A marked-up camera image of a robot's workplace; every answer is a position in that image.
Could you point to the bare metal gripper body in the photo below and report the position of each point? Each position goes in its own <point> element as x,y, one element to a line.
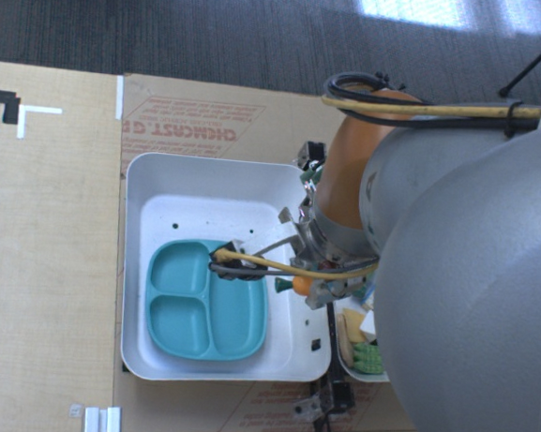
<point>340,275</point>

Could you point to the yellow cheese wedge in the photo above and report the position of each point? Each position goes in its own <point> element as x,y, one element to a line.
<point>353,323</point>

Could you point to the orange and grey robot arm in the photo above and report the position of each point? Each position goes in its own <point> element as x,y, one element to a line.
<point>458,274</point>

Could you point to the tan biscuit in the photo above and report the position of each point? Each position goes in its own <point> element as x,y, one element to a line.
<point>345,346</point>

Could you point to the white plastic tray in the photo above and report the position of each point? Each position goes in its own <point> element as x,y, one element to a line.
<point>348,374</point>
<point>216,196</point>

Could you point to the orange carrot with green top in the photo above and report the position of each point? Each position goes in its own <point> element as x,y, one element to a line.
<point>301,284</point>

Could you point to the brown cardboard board red print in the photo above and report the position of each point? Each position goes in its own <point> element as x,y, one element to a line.
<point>203,120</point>

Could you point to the teal divided plate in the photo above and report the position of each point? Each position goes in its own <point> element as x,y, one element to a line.
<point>228,319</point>

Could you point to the black cylinder on white bracket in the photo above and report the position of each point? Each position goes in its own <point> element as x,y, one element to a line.
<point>238,266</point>

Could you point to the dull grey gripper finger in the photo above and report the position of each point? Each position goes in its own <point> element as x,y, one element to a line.
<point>320,298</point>

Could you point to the white block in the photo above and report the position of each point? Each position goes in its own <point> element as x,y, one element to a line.
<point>369,327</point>

